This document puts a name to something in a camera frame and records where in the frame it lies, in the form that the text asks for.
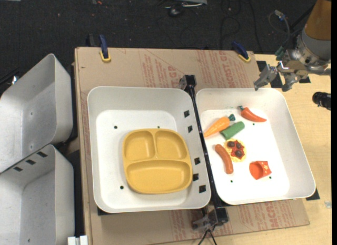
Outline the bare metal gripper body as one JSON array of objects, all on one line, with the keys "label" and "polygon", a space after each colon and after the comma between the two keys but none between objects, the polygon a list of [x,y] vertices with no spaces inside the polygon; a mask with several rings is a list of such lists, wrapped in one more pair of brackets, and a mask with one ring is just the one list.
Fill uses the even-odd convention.
[{"label": "bare metal gripper body", "polygon": [[277,57],[278,71],[286,75],[294,75],[297,80],[305,79],[308,74],[331,75],[329,60],[325,60],[304,49],[285,50]]}]

